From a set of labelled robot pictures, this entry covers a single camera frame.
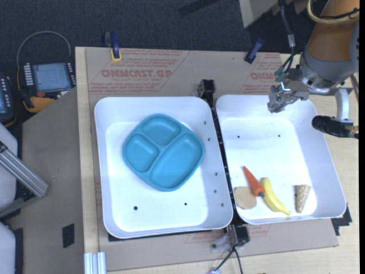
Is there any white plastic tray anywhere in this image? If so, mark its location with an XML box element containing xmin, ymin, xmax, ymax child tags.
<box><xmin>94</xmin><ymin>96</ymin><xmax>234</xmax><ymax>240</ymax></box>
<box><xmin>215</xmin><ymin>94</ymin><xmax>347</xmax><ymax>225</ymax></box>

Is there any orange carrot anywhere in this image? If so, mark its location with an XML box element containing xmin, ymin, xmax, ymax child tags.
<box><xmin>242</xmin><ymin>166</ymin><xmax>266</xmax><ymax>199</ymax></box>

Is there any thin black rod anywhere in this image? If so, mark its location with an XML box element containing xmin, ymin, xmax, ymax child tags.
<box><xmin>209</xmin><ymin>95</ymin><xmax>236</xmax><ymax>228</ymax></box>

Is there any black cylinder on white bracket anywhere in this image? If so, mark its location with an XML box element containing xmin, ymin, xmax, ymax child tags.
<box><xmin>311</xmin><ymin>87</ymin><xmax>358</xmax><ymax>139</ymax></box>

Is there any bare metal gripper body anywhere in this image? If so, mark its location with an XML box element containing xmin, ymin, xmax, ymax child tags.
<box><xmin>278</xmin><ymin>68</ymin><xmax>340</xmax><ymax>101</ymax></box>

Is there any yellow banana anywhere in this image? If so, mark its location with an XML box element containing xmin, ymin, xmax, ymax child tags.
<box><xmin>260</xmin><ymin>177</ymin><xmax>292</xmax><ymax>216</ymax></box>

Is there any blue divided plate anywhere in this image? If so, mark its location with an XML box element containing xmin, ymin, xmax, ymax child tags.
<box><xmin>122</xmin><ymin>113</ymin><xmax>206</xmax><ymax>192</ymax></box>

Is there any brown cardboard board red print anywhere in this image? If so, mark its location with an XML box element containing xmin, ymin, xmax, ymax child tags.
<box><xmin>85</xmin><ymin>47</ymin><xmax>340</xmax><ymax>272</ymax></box>

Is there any beige ice cream cone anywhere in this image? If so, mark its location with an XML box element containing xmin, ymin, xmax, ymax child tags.
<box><xmin>294</xmin><ymin>184</ymin><xmax>312</xmax><ymax>213</ymax></box>

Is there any beige round biscuit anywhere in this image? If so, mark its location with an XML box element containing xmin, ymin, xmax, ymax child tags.
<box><xmin>233</xmin><ymin>186</ymin><xmax>257</xmax><ymax>210</ymax></box>

